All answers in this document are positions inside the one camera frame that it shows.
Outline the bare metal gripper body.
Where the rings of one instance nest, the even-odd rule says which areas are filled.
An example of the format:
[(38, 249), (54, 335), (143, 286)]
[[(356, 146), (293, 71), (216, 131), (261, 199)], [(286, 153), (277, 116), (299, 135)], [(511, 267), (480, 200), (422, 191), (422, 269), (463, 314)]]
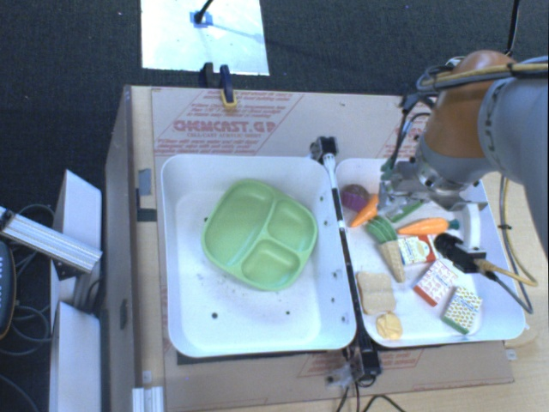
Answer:
[(391, 196), (396, 204), (416, 199), (433, 202), (447, 211), (462, 210), (468, 205), (484, 209), (486, 200), (471, 201), (461, 195), (467, 188), (466, 184), (445, 179), (421, 160), (387, 160), (381, 167), (379, 195)]

